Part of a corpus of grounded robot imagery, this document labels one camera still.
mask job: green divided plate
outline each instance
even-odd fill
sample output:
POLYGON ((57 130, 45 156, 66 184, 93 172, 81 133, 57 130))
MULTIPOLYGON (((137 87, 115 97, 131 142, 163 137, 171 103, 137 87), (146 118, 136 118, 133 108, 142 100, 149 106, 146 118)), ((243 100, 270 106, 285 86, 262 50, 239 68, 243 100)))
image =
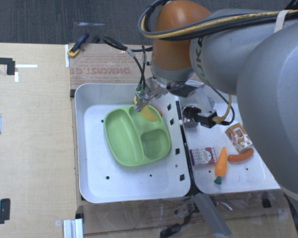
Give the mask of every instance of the green divided plate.
POLYGON ((104 129, 109 148, 117 162, 134 167, 157 161, 171 149, 168 129, 159 112, 149 106, 158 117, 146 120, 128 105, 114 109, 104 118, 104 129))

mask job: sausage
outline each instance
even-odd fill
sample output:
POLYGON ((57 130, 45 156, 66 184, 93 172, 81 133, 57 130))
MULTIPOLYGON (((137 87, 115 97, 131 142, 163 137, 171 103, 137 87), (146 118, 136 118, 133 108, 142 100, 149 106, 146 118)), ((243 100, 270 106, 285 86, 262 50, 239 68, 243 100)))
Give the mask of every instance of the sausage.
POLYGON ((241 162, 244 160, 247 160, 250 156, 252 156, 254 153, 253 148, 248 148, 245 152, 240 154, 230 154, 227 157, 227 160, 229 162, 241 162))

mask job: small box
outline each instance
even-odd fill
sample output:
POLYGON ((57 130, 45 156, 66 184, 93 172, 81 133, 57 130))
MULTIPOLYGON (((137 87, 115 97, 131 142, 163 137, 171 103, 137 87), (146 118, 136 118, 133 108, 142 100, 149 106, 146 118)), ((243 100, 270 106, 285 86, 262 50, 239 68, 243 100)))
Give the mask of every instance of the small box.
POLYGON ((230 126, 225 131, 225 134, 228 136, 238 153, 243 152, 246 148, 253 144, 240 123, 230 126))
POLYGON ((190 156, 193 166, 214 164, 218 161, 213 147, 191 149, 190 156))

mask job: cable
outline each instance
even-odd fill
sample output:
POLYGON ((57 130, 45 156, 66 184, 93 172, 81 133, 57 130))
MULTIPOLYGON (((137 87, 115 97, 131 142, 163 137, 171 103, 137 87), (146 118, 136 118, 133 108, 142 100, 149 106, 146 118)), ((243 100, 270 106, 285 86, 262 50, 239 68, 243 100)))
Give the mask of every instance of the cable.
POLYGON ((285 10, 293 9, 293 5, 295 2, 296 2, 296 0, 291 0, 291 2, 285 7, 285 10))
MULTIPOLYGON (((177 27, 170 30, 151 32, 149 30, 149 17, 153 13, 154 9, 158 6, 166 3, 166 0, 157 0, 149 6, 149 8, 141 15, 138 20, 138 29, 146 37, 151 39, 162 39, 162 40, 188 40, 199 37, 199 34, 211 34, 230 28, 241 27, 244 25, 252 25, 265 23, 269 21, 276 20, 279 11, 269 11, 269 12, 257 12, 257 13, 244 13, 244 14, 233 14, 226 17, 218 17, 211 20, 203 19, 197 22, 193 22, 181 27, 177 27), (187 35, 185 38, 174 38, 177 36, 187 35)), ((298 16, 298 9, 289 11, 286 18, 291 18, 292 16, 298 16)))
MULTIPOLYGON (((113 38, 111 38, 111 37, 103 37, 103 41, 104 41, 106 44, 108 44, 108 45, 110 45, 111 47, 113 47, 113 48, 116 48, 116 49, 119 49, 119 50, 126 51, 126 52, 127 52, 127 53, 128 53, 134 60, 135 60, 136 64, 138 65, 138 68, 139 68, 139 70, 140 70, 140 73, 141 73, 141 77, 140 77, 140 81, 139 81, 137 90, 140 90, 139 88, 142 88, 143 91, 144 91, 144 90, 145 90, 145 83, 146 83, 146 82, 145 82, 145 73, 144 73, 144 70, 145 70, 145 69, 144 69, 144 67, 145 67, 146 64, 145 64, 143 67, 141 67, 141 65, 140 65, 138 59, 136 58, 134 52, 133 52, 132 50, 128 49, 128 47, 126 47, 126 46, 123 45, 122 43, 120 43, 120 42, 114 40, 113 38)), ((144 52, 144 53, 146 52, 146 50, 144 50, 144 46, 143 46, 143 48, 141 49, 141 51, 144 52)))
POLYGON ((198 208, 194 208, 192 212, 190 212, 187 216, 184 217, 183 223, 182 224, 174 224, 171 227, 164 229, 160 232, 160 237, 159 238, 168 238, 177 232, 181 230, 181 228, 188 224, 191 220, 192 214, 194 213, 199 213, 200 210, 198 208))
POLYGON ((222 116, 222 117, 214 117, 215 120, 213 120, 213 119, 212 120, 214 122, 216 122, 217 124, 230 125, 234 121, 234 119, 235 119, 235 111, 234 111, 234 109, 233 109, 233 107, 231 105, 232 104, 232 96, 229 95, 228 96, 229 100, 227 101, 227 99, 217 89, 215 89, 214 87, 211 87, 211 88, 213 89, 213 91, 215 91, 227 103, 227 110, 226 110, 224 116, 222 116), (224 121, 225 118, 227 117, 228 112, 229 112, 230 109, 232 111, 232 119, 230 121, 224 121))
MULTIPOLYGON (((289 11, 289 15, 291 15, 292 13, 298 12, 298 10, 292 10, 289 11)), ((208 27, 212 27, 212 26, 219 26, 221 24, 225 24, 225 23, 237 23, 239 21, 242 20, 246 20, 246 19, 253 19, 255 20, 256 18, 262 18, 264 19, 265 17, 268 17, 268 20, 272 20, 272 19, 276 19, 276 17, 278 16, 279 11, 272 11, 272 12, 260 12, 260 13, 250 13, 250 14, 243 14, 243 15, 239 15, 239 16, 232 16, 232 17, 226 17, 226 18, 222 18, 222 19, 218 19, 218 20, 213 20, 213 21, 208 21, 202 24, 198 24, 198 25, 193 25, 190 27, 186 27, 184 29, 180 29, 180 30, 175 30, 169 33, 165 33, 165 34, 143 34, 144 36, 151 38, 151 39, 162 39, 162 38, 167 38, 167 37, 175 37, 175 36, 180 36, 183 34, 188 34, 188 33, 193 33, 197 30, 202 30, 202 29, 206 29, 208 27)))
MULTIPOLYGON (((143 50, 131 50, 132 52, 142 52, 143 50)), ((150 52, 152 51, 152 47, 146 48, 145 51, 150 52)))

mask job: toy carrot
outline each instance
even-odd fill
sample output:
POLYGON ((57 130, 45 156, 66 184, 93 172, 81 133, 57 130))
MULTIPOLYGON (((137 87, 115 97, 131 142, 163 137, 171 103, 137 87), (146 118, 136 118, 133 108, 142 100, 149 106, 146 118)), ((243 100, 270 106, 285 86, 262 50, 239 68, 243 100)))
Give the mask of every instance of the toy carrot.
POLYGON ((218 157, 218 162, 215 165, 215 175, 217 178, 214 180, 216 184, 222 183, 222 177, 226 174, 227 157, 226 157, 226 147, 224 146, 221 150, 220 156, 218 157))

